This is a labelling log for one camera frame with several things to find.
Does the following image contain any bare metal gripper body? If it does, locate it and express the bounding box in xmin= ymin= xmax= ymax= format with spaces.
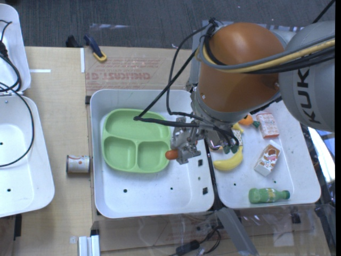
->
xmin=172 ymin=116 xmax=236 ymax=147

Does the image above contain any yellow banana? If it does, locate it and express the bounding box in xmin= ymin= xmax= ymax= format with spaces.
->
xmin=212 ymin=145 xmax=244 ymax=172

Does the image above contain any white plastic tray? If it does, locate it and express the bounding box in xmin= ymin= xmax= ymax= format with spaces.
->
xmin=204 ymin=100 xmax=322 ymax=210
xmin=90 ymin=89 xmax=215 ymax=220

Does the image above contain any orange carrot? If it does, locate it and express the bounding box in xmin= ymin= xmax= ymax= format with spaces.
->
xmin=238 ymin=114 xmax=261 ymax=129

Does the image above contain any green divided plate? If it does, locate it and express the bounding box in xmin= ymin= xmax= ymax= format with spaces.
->
xmin=102 ymin=108 xmax=172 ymax=174

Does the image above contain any white and orange carton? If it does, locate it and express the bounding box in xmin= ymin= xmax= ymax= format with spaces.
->
xmin=253 ymin=139 xmax=282 ymax=178

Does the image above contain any brown cardboard board, red print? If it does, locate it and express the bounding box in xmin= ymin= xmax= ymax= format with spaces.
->
xmin=84 ymin=45 xmax=322 ymax=252

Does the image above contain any green bottle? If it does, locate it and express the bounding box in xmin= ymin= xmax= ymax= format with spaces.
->
xmin=248 ymin=187 xmax=291 ymax=204

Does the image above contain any white and orange can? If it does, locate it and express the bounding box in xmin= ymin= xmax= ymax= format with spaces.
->
xmin=66 ymin=154 xmax=91 ymax=174

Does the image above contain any black block with thin wires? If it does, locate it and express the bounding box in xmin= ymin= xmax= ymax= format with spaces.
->
xmin=175 ymin=239 xmax=200 ymax=256

